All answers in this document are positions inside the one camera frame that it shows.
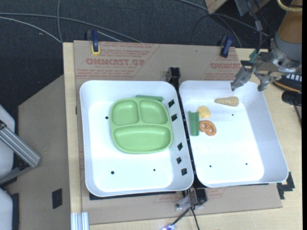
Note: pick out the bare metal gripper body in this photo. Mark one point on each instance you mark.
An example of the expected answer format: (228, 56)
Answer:
(265, 66)

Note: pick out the green divided plate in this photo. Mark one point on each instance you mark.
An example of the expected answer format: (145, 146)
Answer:
(141, 135)

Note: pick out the yellow toy pasta piece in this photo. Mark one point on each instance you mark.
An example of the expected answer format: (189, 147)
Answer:
(204, 112)

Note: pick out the thin black rod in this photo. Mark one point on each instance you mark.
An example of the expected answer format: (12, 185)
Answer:
(186, 130)

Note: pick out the brown cardboard board red print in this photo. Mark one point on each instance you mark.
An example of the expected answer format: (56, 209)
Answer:
(148, 61)

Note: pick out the green toy celery stick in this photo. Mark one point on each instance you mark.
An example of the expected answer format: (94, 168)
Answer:
(193, 124)

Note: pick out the beige toy ice cream cone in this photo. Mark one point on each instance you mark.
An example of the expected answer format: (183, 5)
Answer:
(227, 101)

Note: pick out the white plastic tray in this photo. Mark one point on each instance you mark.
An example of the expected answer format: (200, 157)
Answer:
(235, 152)
(134, 174)

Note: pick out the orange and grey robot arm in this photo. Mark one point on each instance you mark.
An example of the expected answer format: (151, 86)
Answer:
(291, 25)

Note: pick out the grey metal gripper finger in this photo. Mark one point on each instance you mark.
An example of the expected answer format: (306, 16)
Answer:
(241, 78)
(265, 81)

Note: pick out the orange toy pretzel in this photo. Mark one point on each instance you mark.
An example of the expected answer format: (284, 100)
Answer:
(209, 130)

